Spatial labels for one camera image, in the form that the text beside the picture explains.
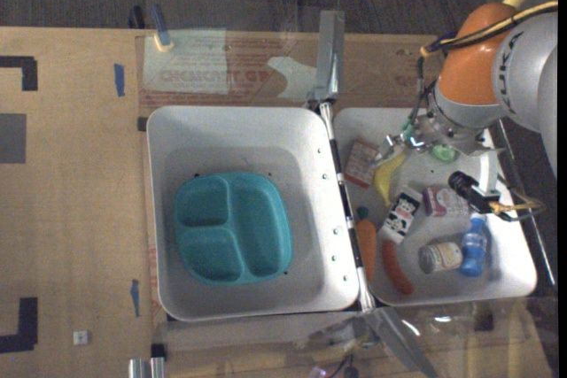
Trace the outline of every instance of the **plastic water bottle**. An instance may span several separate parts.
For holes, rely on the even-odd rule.
[[[470,215],[470,229],[462,239],[462,264],[459,271],[469,277],[479,277],[484,268],[486,243],[486,216],[476,212]]]

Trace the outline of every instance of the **blue bottle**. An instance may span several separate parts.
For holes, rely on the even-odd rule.
[[[487,238],[486,216],[476,212],[470,215],[470,229],[462,239],[462,264],[459,271],[469,277],[479,277],[483,272]]]

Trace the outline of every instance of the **tin can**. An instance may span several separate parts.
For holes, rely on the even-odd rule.
[[[419,250],[419,266],[426,274],[457,269],[461,263],[461,248],[455,243],[432,244]]]

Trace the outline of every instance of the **teal bowl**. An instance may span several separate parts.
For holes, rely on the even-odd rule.
[[[284,200],[263,175],[231,172],[185,182],[175,194],[174,225],[183,265],[202,282],[263,282],[291,264]]]

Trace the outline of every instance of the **teal plate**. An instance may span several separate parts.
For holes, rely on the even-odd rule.
[[[185,182],[175,195],[174,224],[183,264],[202,282],[263,282],[291,264],[285,204],[263,175],[231,172]]]

